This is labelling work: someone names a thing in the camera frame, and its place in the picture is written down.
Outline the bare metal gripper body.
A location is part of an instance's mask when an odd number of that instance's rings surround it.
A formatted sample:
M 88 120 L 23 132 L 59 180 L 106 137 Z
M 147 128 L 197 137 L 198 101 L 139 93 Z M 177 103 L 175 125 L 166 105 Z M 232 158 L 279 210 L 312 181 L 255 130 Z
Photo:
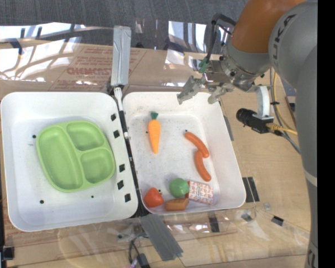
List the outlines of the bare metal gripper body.
M 254 85 L 258 73 L 253 73 L 236 64 L 234 61 L 227 60 L 203 60 L 201 62 L 201 83 L 213 90 L 214 88 L 232 91 L 238 88 L 248 92 Z

